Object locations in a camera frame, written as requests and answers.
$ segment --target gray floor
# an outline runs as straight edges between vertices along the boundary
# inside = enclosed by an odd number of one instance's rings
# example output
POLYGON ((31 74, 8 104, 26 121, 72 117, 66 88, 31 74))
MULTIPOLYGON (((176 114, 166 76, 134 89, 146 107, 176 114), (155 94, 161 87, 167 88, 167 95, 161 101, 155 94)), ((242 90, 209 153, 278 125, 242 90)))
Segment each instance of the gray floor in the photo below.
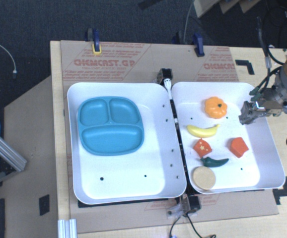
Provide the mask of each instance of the gray floor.
MULTIPOLYGON (((101 41, 171 43, 184 24, 191 0, 0 0, 0 110, 50 75, 51 40, 84 40, 87 28, 101 41)), ((239 5, 222 14, 215 5, 201 18, 191 11, 187 42, 201 33, 205 45, 259 47, 256 17, 266 18, 269 44, 287 48, 287 0, 262 0, 247 13, 239 5)))

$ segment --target green toy vegetable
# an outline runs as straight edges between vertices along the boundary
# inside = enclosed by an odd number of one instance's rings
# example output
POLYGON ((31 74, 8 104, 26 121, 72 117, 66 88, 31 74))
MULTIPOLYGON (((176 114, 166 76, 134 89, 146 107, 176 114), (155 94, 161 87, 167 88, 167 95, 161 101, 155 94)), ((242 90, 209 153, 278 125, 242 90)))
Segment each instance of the green toy vegetable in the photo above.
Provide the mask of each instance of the green toy vegetable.
POLYGON ((214 160, 210 157, 201 158, 203 165, 208 168, 216 168, 223 166, 225 163, 228 162, 228 159, 221 159, 221 160, 214 160))

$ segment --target toy orange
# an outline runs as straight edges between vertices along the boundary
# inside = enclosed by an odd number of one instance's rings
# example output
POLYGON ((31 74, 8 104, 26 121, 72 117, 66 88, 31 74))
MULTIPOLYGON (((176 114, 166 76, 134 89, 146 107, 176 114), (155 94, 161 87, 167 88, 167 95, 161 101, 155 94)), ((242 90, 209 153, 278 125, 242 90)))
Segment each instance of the toy orange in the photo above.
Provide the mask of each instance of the toy orange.
POLYGON ((205 101, 205 112, 211 118, 222 118, 227 113, 227 104, 218 97, 211 97, 205 101))

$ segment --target blue clamp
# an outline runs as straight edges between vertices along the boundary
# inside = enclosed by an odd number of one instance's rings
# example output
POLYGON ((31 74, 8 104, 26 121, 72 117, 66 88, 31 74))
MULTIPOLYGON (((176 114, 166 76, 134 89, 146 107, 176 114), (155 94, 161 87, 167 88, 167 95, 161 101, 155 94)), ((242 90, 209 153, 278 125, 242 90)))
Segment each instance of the blue clamp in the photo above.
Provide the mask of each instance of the blue clamp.
POLYGON ((95 55, 100 55, 102 53, 102 48, 99 43, 99 32, 97 29, 88 28, 87 32, 85 33, 85 41, 94 42, 92 44, 92 48, 95 55))
POLYGON ((196 46, 194 49, 195 53, 198 57, 204 57, 204 51, 203 51, 203 38, 201 34, 194 33, 192 36, 192 43, 196 46))

